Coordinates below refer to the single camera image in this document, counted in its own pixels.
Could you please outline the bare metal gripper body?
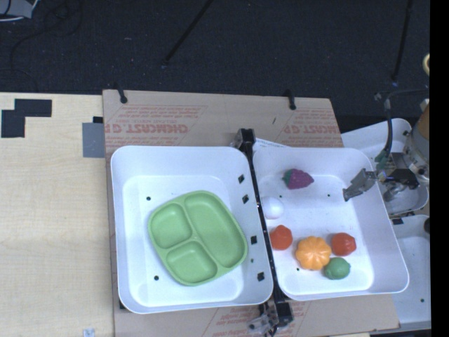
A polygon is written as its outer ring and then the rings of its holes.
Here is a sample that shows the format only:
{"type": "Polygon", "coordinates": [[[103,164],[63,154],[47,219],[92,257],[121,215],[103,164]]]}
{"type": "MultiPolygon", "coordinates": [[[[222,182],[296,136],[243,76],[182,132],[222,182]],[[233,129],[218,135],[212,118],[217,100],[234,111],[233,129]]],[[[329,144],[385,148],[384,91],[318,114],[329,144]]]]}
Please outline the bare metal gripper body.
{"type": "Polygon", "coordinates": [[[381,152],[375,162],[376,175],[384,186],[383,199],[386,202],[393,201],[404,190],[427,187],[427,168],[416,167],[408,156],[400,152],[392,152],[389,156],[381,152]]]}

